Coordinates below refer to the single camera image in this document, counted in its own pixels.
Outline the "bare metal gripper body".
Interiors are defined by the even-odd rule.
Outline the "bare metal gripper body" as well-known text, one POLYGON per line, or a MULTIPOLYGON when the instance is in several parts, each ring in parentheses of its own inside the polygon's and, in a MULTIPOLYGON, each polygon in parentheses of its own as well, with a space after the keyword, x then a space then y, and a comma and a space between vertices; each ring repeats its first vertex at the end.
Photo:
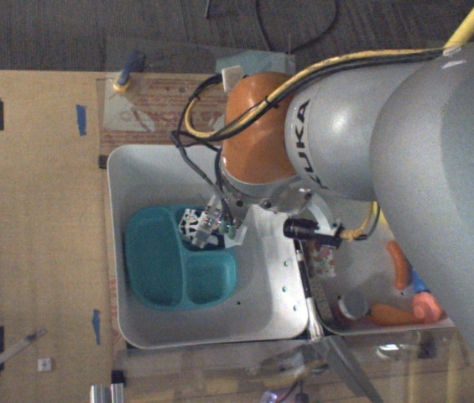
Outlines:
POLYGON ((307 189, 286 189, 278 196, 253 198, 241 194, 214 195, 205 206, 205 215, 219 228, 223 226, 239 228, 253 207, 271 214, 297 216, 302 213, 312 194, 307 189))

